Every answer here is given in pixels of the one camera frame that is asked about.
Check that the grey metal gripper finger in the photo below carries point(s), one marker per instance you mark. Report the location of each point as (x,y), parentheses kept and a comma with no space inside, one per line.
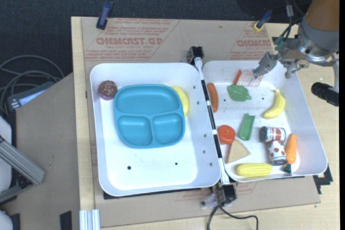
(291,70)
(265,64)

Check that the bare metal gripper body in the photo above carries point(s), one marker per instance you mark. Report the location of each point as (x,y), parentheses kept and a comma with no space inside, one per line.
(295,51)

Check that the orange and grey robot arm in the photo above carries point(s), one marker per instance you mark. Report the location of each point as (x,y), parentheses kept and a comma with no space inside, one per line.
(323,2)

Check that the red and white packet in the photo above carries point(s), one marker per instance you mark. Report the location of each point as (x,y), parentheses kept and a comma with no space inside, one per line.
(249,79)

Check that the yellow banana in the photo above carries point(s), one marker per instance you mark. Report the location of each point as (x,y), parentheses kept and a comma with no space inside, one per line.
(184,101)
(279,106)

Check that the green lettuce leaf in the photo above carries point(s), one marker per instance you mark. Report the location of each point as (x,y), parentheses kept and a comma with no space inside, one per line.
(238,93)

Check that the white plastic tray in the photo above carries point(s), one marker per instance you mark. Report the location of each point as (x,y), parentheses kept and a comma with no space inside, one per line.
(151,169)
(307,126)

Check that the orange sausage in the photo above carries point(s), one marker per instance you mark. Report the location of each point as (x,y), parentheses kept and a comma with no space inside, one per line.
(213,97)

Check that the red and white can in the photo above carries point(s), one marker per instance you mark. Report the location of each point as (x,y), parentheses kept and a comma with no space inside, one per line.
(273,134)

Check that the thin black and white rod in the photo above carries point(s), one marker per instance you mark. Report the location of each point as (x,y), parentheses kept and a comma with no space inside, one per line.
(210,110)

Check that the orange carrot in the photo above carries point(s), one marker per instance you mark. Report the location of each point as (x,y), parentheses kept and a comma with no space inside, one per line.
(291,149)

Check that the red tomato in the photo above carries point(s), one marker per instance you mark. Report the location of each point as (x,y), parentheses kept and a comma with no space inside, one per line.
(226,134)

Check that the white can with red print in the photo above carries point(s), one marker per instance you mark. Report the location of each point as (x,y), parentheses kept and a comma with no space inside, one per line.
(277,153)

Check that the tan bread slice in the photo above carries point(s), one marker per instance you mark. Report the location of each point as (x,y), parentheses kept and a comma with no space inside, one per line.
(237,152)

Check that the yellow corn cob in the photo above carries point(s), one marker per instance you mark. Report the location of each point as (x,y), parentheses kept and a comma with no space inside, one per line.
(254,169)

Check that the brown cardboard board red print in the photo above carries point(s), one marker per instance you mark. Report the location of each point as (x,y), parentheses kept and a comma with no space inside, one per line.
(161,35)

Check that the blue divided plate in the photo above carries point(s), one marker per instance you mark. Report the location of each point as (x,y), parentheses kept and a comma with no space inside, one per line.
(147,105)

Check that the purple cupcake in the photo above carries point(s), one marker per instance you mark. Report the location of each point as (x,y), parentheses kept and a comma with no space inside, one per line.
(107,90)

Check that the black cylinder on white bracket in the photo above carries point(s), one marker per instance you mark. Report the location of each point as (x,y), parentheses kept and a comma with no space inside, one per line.
(324,93)

